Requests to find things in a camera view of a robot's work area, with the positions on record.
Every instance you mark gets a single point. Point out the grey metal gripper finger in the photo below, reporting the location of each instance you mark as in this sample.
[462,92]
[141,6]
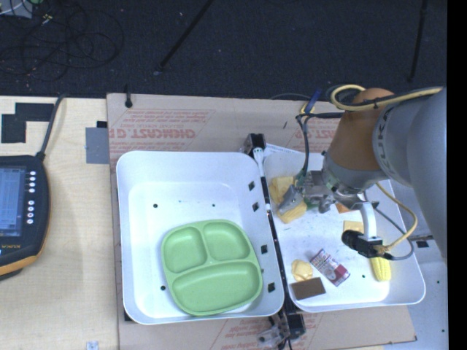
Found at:
[290,197]
[324,205]

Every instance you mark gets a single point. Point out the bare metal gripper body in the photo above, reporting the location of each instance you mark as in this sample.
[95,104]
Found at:
[321,187]

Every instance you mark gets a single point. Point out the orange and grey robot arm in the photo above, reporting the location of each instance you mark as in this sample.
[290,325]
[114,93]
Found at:
[405,140]

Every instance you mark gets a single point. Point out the pale yellow toy food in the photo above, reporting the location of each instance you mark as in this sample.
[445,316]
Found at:
[279,188]

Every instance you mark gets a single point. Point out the small orange piece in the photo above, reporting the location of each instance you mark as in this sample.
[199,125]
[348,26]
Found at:
[342,208]

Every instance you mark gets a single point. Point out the thin black and white rod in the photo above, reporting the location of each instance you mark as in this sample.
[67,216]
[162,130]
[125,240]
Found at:
[274,228]

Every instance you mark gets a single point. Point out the orange square cracker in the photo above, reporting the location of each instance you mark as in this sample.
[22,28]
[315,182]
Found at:
[353,226]

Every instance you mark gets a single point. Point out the red and white packet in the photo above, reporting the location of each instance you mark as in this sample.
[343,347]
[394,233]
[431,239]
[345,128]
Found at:
[330,268]

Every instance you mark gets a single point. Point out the small yellow toy food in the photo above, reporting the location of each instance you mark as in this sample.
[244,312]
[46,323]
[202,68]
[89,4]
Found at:
[301,270]

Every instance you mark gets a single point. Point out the brown flat rectangle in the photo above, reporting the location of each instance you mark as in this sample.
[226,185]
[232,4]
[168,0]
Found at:
[307,288]

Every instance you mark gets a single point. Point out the yellow corn cob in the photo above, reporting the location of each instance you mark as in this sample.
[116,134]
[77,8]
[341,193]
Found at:
[381,270]

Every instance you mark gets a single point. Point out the white plastic tray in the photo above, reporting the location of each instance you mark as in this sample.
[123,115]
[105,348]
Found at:
[189,191]
[350,290]

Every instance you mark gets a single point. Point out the green divided plate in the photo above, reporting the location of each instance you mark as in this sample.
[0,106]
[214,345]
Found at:
[211,268]

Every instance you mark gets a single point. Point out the brown cardboard board red print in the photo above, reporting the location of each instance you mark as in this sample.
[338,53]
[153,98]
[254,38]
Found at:
[204,130]

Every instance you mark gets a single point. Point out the black cylinder on white bracket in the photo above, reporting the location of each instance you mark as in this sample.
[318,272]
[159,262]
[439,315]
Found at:
[366,228]

